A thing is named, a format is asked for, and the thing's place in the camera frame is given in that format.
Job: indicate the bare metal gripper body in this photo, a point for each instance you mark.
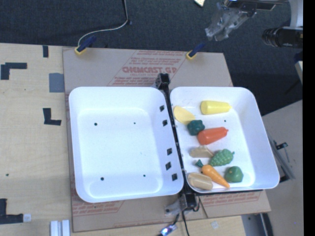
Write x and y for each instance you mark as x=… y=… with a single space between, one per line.
x=248 y=1

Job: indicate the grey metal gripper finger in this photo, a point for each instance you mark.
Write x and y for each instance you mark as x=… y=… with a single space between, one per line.
x=232 y=23
x=216 y=26

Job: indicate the yellow pizza slice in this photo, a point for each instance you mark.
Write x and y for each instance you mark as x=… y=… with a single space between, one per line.
x=200 y=2

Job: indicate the yellow corn cob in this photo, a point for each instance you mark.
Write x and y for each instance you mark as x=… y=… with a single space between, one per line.
x=214 y=107

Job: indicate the pale yellow oval slice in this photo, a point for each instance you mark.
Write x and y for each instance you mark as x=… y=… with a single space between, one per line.
x=182 y=115

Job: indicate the dark green broccoli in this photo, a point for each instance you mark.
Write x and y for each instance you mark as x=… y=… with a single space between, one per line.
x=195 y=127

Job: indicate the orange cone-shaped toy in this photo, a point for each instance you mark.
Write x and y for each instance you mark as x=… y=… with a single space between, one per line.
x=211 y=135

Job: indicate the white plastic tray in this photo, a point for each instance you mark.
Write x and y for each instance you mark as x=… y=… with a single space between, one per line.
x=118 y=144
x=248 y=136

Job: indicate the thin black rod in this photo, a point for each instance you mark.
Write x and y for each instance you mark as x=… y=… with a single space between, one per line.
x=175 y=134

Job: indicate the brown cardboard board red print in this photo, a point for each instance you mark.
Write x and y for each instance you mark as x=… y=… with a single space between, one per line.
x=98 y=67

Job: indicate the beige bread slice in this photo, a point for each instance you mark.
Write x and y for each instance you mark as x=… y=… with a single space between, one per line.
x=199 y=152

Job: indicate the green grapes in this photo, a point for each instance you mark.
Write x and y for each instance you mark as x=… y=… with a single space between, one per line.
x=221 y=158

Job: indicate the orange carrot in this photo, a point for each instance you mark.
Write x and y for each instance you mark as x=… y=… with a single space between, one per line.
x=214 y=174

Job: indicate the green bell pepper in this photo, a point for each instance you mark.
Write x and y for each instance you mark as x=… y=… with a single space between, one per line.
x=233 y=174

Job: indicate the beige hot dog bun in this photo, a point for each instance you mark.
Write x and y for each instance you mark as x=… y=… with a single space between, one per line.
x=199 y=181

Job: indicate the black cylinder on white bracket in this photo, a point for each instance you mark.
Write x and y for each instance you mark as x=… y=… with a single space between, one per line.
x=280 y=37

